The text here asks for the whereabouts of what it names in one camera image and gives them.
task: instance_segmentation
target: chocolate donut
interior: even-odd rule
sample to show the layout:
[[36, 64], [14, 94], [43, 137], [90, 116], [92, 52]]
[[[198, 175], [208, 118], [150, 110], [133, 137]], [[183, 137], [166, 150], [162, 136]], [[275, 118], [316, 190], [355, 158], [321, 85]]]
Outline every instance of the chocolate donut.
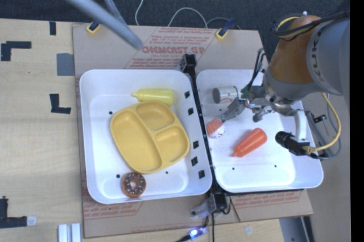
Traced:
[[121, 180], [121, 189], [129, 198], [137, 198], [146, 189], [147, 182], [142, 174], [129, 172]]

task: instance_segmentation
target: yellow plastic bottle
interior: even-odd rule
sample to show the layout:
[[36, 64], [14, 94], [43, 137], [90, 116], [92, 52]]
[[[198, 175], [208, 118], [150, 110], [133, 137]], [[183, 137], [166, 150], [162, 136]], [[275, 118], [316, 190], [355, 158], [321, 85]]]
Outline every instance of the yellow plastic bottle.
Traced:
[[168, 106], [171, 106], [174, 101], [174, 91], [172, 89], [139, 89], [132, 93], [139, 101], [157, 100]]

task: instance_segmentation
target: white tray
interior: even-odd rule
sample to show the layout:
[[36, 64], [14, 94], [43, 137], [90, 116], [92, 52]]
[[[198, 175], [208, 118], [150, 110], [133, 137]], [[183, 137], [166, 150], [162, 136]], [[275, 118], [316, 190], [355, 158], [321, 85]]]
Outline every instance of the white tray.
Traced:
[[[240, 91], [251, 79], [253, 70], [204, 70], [197, 76], [197, 87], [202, 105], [205, 125], [212, 119], [221, 119], [229, 103], [216, 104], [212, 90], [217, 87], [236, 86]], [[260, 74], [254, 85], [261, 85]], [[302, 108], [301, 102], [295, 108]], [[208, 138], [215, 169], [216, 180], [228, 192], [257, 192], [312, 188], [320, 185], [323, 172], [319, 160], [307, 156], [295, 156], [275, 141], [278, 131], [295, 134], [293, 117], [278, 113], [263, 116], [263, 120], [253, 122], [253, 113], [245, 109], [239, 116], [224, 122], [225, 133], [218, 139]], [[248, 155], [231, 157], [237, 142], [250, 130], [263, 129], [267, 142]], [[314, 146], [311, 131], [307, 124], [307, 139]]]
[[[113, 113], [138, 103], [131, 94], [142, 88], [174, 90], [171, 109], [186, 130], [191, 148], [172, 166], [145, 174], [146, 190], [135, 199], [121, 190], [123, 175], [132, 170], [118, 152], [109, 125]], [[80, 97], [87, 187], [93, 199], [104, 204], [123, 203], [200, 195], [210, 189], [209, 161], [191, 82], [185, 74], [175, 70], [91, 70], [80, 79]]]

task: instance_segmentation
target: yellow cable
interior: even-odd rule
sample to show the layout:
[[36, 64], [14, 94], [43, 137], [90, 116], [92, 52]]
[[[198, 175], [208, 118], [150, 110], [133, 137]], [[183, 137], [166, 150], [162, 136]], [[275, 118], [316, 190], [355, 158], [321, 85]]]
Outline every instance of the yellow cable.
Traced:
[[334, 116], [336, 118], [337, 133], [336, 133], [336, 136], [333, 138], [333, 140], [331, 142], [329, 142], [328, 144], [326, 144], [325, 146], [320, 146], [320, 147], [303, 146], [303, 149], [306, 150], [307, 153], [313, 153], [313, 152], [317, 152], [317, 151], [320, 151], [320, 150], [325, 150], [328, 147], [331, 147], [332, 145], [334, 145], [336, 143], [336, 141], [339, 139], [339, 136], [341, 134], [341, 123], [340, 123], [340, 119], [339, 119], [339, 116], [338, 116], [337, 112], [335, 111], [334, 107], [332, 106], [332, 104], [329, 101], [329, 99], [327, 98], [327, 96], [324, 93], [322, 93], [321, 95], [323, 96], [326, 103], [329, 105], [330, 110], [332, 111], [332, 113], [334, 114]]

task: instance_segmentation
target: wooden table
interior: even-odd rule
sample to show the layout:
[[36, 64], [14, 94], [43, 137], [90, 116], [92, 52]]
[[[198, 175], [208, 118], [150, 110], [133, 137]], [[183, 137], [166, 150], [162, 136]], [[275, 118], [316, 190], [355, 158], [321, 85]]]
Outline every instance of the wooden table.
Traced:
[[[0, 61], [0, 196], [8, 217], [35, 216], [36, 225], [0, 229], [0, 241], [57, 241], [59, 224], [82, 229], [75, 77], [58, 76], [56, 55], [73, 54], [72, 23], [0, 19], [0, 43], [31, 41]], [[50, 94], [71, 113], [51, 113]], [[246, 226], [253, 230], [245, 231]], [[85, 241], [176, 241], [186, 229]], [[279, 220], [216, 225], [215, 241], [283, 242]], [[212, 233], [199, 238], [211, 241]]]

